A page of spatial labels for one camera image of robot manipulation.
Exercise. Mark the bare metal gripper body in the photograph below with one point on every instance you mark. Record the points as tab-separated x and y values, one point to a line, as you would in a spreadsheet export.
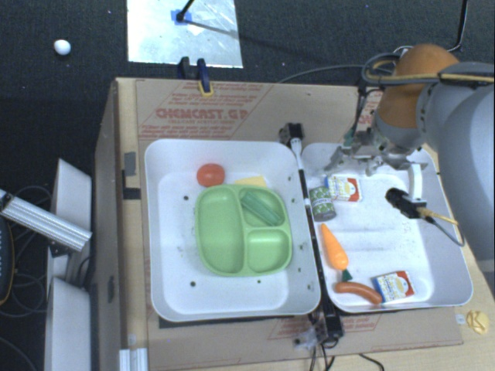
386	157

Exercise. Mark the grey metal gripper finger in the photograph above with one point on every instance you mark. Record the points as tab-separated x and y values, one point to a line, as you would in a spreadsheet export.
335	160
373	166

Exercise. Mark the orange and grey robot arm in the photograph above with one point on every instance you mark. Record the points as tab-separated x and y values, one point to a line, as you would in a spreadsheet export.
456	130

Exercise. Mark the red and white carton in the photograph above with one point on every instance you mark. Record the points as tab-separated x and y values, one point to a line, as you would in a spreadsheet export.
344	188
394	287

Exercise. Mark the green patterned can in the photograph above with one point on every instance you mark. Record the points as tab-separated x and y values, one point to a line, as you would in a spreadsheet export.
322	204

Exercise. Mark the white plastic tray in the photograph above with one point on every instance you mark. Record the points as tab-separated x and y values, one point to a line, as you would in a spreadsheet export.
174	226
386	238

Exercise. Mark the thin black and white rod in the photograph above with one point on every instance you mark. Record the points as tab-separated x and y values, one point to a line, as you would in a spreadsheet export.
314	238

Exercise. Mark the yellow cheese slice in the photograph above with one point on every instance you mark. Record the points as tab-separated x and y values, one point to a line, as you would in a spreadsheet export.
253	181

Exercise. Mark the orange carrot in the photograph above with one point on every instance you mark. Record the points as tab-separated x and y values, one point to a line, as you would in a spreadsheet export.
334	247

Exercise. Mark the green cucumber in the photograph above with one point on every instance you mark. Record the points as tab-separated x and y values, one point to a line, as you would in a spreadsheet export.
261	207

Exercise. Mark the brown cardboard board red print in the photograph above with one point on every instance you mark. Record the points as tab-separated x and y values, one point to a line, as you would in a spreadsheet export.
247	103

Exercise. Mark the orange sausage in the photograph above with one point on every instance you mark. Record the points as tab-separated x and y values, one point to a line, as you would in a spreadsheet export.
357	291

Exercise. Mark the red tomato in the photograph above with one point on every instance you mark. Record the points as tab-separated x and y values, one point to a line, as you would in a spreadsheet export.
210	174

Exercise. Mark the green divided plate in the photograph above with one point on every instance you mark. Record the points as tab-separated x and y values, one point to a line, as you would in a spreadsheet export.
220	234

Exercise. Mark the white ball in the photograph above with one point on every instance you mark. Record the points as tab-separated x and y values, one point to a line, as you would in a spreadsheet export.
62	47

